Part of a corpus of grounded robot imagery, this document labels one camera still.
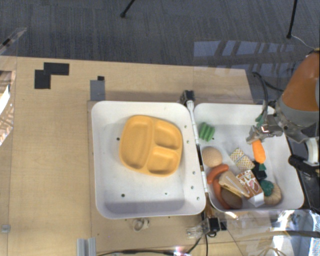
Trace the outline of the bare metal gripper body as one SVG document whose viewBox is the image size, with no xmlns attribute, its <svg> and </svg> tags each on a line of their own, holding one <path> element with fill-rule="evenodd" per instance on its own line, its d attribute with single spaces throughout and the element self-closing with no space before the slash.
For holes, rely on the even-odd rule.
<svg viewBox="0 0 320 256">
<path fill-rule="evenodd" d="M 259 133 L 263 137 L 280 137 L 283 135 L 283 129 L 277 124 L 275 116 L 268 114 L 259 127 Z"/>
</svg>

